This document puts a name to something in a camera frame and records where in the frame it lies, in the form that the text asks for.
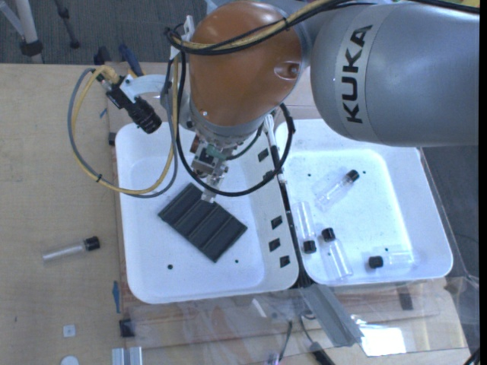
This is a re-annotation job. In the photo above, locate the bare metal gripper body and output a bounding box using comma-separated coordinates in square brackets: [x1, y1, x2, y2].
[188, 125, 248, 169]

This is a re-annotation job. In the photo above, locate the black ribbed rectangular panel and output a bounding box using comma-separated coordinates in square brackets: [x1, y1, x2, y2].
[158, 182, 249, 264]

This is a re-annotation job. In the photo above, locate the clear bottle with black cap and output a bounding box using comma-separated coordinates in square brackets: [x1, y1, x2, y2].
[321, 227, 354, 281]
[291, 202, 318, 255]
[368, 246, 415, 270]
[314, 169, 361, 211]
[41, 236, 101, 262]

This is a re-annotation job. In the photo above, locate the white plastic tray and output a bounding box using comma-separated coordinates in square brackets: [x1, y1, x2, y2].
[113, 122, 300, 306]
[274, 118, 454, 287]

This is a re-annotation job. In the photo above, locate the black cylinder on white bracket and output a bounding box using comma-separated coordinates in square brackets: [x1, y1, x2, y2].
[105, 73, 168, 135]

